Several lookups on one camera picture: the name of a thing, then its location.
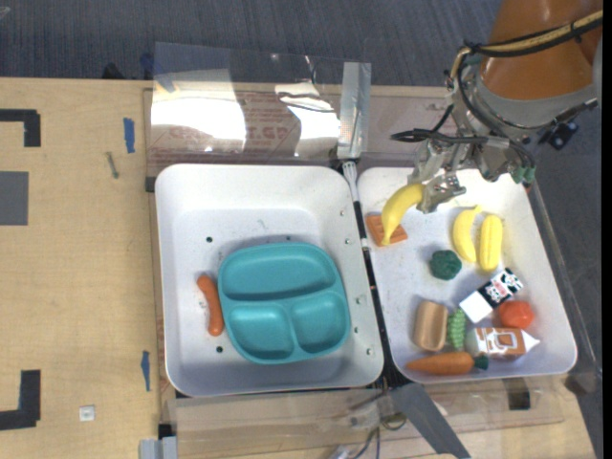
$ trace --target orange block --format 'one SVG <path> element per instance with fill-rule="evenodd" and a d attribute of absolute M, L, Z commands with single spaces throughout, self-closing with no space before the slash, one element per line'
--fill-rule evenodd
<path fill-rule="evenodd" d="M 370 234 L 374 237 L 376 245 L 383 247 L 384 229 L 383 221 L 381 220 L 380 214 L 368 214 L 365 216 L 365 225 L 370 230 Z M 398 243 L 408 239 L 408 234 L 405 232 L 401 225 L 395 228 L 395 231 L 391 234 L 390 243 Z"/>

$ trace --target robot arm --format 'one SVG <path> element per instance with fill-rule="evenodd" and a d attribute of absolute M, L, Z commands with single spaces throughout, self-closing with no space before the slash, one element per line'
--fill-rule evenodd
<path fill-rule="evenodd" d="M 455 172 L 478 168 L 496 181 L 535 176 L 534 153 L 556 128 L 601 105 L 602 0 L 504 0 L 486 46 L 459 51 L 449 104 L 432 130 L 392 135 L 420 142 L 409 184 L 426 183 L 418 209 L 465 192 Z M 455 136 L 438 129 L 454 120 Z"/>

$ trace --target wooden table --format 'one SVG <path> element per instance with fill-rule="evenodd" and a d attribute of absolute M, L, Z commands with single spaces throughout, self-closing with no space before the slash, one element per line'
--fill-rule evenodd
<path fill-rule="evenodd" d="M 0 226 L 0 411 L 18 407 L 22 370 L 41 373 L 40 420 L 0 431 L 0 458 L 137 457 L 139 441 L 157 437 L 161 393 L 143 134 L 143 92 L 151 85 L 0 78 L 0 108 L 35 109 L 42 123 L 41 146 L 24 147 L 23 125 L 0 122 L 0 171 L 29 172 L 27 226 Z M 383 112 L 392 106 L 384 96 L 420 93 L 374 89 L 372 107 Z M 135 123 L 133 153 L 124 118 Z M 562 385 L 556 395 L 559 423 L 460 438 L 473 457 L 593 457 L 575 397 Z M 95 420 L 80 421 L 86 405 L 95 407 Z M 330 451 L 267 457 L 323 458 Z M 382 444 L 382 457 L 431 453 L 420 438 Z"/>

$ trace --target gray square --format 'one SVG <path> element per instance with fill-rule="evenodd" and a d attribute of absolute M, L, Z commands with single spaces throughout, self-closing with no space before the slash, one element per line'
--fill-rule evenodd
<path fill-rule="evenodd" d="M 28 224 L 28 172 L 0 172 L 0 226 Z"/>

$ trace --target held banana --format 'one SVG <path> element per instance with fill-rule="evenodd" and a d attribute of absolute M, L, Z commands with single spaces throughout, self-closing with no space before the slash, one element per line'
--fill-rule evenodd
<path fill-rule="evenodd" d="M 483 271 L 492 272 L 499 265 L 501 255 L 502 225 L 501 219 L 488 214 L 480 227 L 480 250 L 478 263 Z"/>
<path fill-rule="evenodd" d="M 471 241 L 471 225 L 473 225 L 476 214 L 481 210 L 480 206 L 474 209 L 464 209 L 452 224 L 452 243 L 457 253 L 461 258 L 472 263 L 476 261 L 476 247 Z"/>
<path fill-rule="evenodd" d="M 382 208 L 381 214 L 382 229 L 384 230 L 384 238 L 381 242 L 383 245 L 390 243 L 391 234 L 402 223 L 405 212 L 423 200 L 424 188 L 423 184 L 410 184 L 399 188 L 389 197 Z"/>

